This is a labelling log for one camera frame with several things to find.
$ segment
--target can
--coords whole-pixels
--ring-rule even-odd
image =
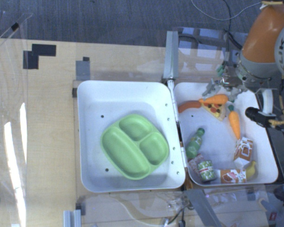
[[[210,182],[217,178],[213,171],[213,164],[211,160],[205,160],[198,164],[199,174],[202,182]]]

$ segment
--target gray carpet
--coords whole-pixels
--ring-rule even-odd
[[[260,0],[226,1],[234,15]],[[194,2],[214,17],[228,16],[221,0]],[[231,31],[247,33],[258,8],[249,8],[233,19]],[[166,31],[177,26],[228,27],[228,21],[206,17],[190,0],[0,0],[0,10],[13,17],[33,13],[27,37],[40,40],[164,46]]]

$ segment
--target orange carrot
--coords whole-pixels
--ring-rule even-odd
[[[237,139],[240,139],[241,138],[241,132],[240,132],[239,115],[236,111],[233,110],[234,109],[233,105],[229,105],[228,109],[230,110],[228,118],[229,118],[229,122],[231,123],[232,130],[235,133],[235,136],[237,137]]]
[[[188,108],[200,108],[201,107],[201,103],[198,101],[188,101],[185,102],[183,104],[181,104],[178,107],[178,112],[182,113],[184,110],[188,109]]]
[[[225,94],[217,94],[205,100],[203,100],[202,98],[199,99],[200,103],[208,103],[208,104],[226,104],[227,101],[228,97]]]

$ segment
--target green bottle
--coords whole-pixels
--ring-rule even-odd
[[[204,129],[199,128],[195,135],[190,139],[189,144],[185,147],[186,156],[188,159],[195,158],[198,154],[198,150],[202,144],[202,135],[204,135]]]

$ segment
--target white cable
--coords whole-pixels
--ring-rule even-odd
[[[252,5],[250,5],[250,6],[246,7],[246,8],[244,8],[244,9],[242,9],[238,14],[236,14],[235,16],[232,16],[232,17],[230,17],[230,18],[216,18],[216,17],[210,16],[209,14],[207,14],[207,13],[203,12],[201,9],[199,9],[199,8],[194,4],[193,0],[191,0],[191,2],[192,2],[192,4],[193,4],[193,6],[194,6],[197,10],[199,10],[201,13],[203,13],[204,15],[206,15],[206,16],[212,18],[212,19],[218,20],[218,21],[228,21],[228,20],[231,20],[231,19],[233,19],[233,18],[239,16],[239,15],[240,15],[242,12],[244,12],[246,9],[251,8],[251,7],[255,6],[255,5],[261,4],[261,2],[257,2],[257,3],[255,3],[255,4],[252,4]]]

